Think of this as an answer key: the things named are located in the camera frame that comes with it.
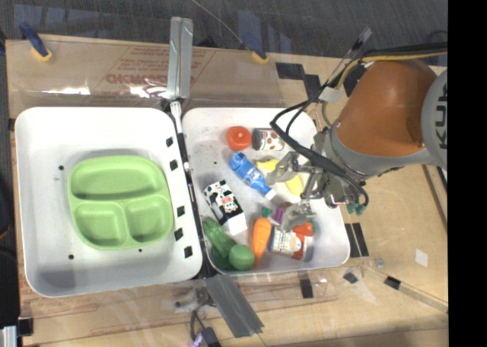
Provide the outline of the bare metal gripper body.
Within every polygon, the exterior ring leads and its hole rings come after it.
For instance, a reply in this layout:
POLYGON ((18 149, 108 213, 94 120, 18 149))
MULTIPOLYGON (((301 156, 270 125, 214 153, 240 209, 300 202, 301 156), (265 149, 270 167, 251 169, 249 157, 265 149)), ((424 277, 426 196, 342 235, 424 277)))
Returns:
POLYGON ((323 199, 330 208, 344 205, 347 209, 366 209, 368 194, 364 190, 365 177, 353 171, 350 165, 338 154, 333 145, 337 137, 333 137, 334 128, 326 127, 314 136, 312 150, 321 153, 340 169, 345 171, 341 177, 318 164, 308 161, 304 167, 309 169, 309 177, 301 194, 301 199, 308 202, 311 199, 323 199))

